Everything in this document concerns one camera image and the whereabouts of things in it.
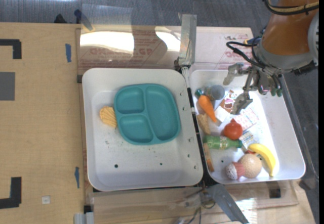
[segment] toy carrot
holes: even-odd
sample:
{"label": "toy carrot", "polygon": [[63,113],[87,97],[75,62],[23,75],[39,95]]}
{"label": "toy carrot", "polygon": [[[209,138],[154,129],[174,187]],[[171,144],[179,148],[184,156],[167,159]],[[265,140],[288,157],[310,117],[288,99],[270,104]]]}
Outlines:
{"label": "toy carrot", "polygon": [[198,104],[204,110],[205,113],[211,118],[213,122],[216,122],[214,106],[208,96],[203,95],[202,90],[198,89],[195,93],[198,96]]}

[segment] gray square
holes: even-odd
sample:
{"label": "gray square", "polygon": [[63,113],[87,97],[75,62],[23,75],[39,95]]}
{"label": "gray square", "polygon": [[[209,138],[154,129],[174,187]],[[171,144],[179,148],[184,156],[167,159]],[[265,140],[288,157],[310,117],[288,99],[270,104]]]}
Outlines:
{"label": "gray square", "polygon": [[15,72],[0,72],[0,101],[15,100]]}

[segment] white plastic tub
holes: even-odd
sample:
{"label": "white plastic tub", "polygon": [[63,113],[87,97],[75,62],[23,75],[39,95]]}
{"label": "white plastic tub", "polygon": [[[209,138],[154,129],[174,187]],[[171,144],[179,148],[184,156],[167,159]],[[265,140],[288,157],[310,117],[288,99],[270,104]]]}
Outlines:
{"label": "white plastic tub", "polygon": [[[222,85],[227,75],[227,70],[196,70],[190,75],[190,86],[192,92],[198,88],[219,84]],[[233,82],[226,86],[226,91],[230,89],[241,94],[242,87],[246,81],[246,76],[236,77]],[[225,167],[232,161],[237,162],[244,154],[242,149],[230,148],[228,150],[210,149],[211,158],[214,165],[214,172],[209,172],[210,176],[221,184],[241,184],[266,181],[293,180],[301,178],[306,170],[304,158],[302,156],[293,125],[283,97],[272,97],[271,94],[262,96],[257,91],[250,92],[253,102],[249,105],[258,115],[259,121],[253,125],[249,131],[259,139],[259,143],[267,146],[276,158],[274,177],[270,177],[266,171],[267,166],[263,162],[263,168],[256,178],[241,177],[233,181],[226,176]],[[199,111],[197,98],[193,97],[196,113]],[[224,126],[234,115],[230,115],[220,126],[209,120],[212,134],[219,135]]]}
{"label": "white plastic tub", "polygon": [[[85,105],[88,178],[99,191],[192,186],[203,166],[187,87],[183,76],[165,69],[93,68],[82,78]],[[181,130],[170,142],[133,145],[118,128],[104,124],[103,106],[113,106],[117,91],[127,85],[153,83],[168,88],[177,104]]]}

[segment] orange carrot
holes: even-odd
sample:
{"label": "orange carrot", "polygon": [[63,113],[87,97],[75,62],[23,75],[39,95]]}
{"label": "orange carrot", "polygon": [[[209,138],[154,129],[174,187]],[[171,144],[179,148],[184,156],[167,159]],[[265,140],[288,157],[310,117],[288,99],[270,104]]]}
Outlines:
{"label": "orange carrot", "polygon": [[208,96],[200,95],[198,98],[198,104],[204,110],[205,113],[211,118],[213,122],[216,122],[214,107]]}

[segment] brown ball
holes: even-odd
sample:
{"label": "brown ball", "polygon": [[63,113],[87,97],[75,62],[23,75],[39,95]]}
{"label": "brown ball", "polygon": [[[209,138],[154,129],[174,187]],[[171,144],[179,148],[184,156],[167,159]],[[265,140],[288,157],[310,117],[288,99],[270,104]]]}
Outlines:
{"label": "brown ball", "polygon": [[240,163],[244,166],[245,173],[244,177],[246,178],[255,178],[261,172],[262,162],[260,158],[258,158],[254,154],[245,154],[240,160]]}

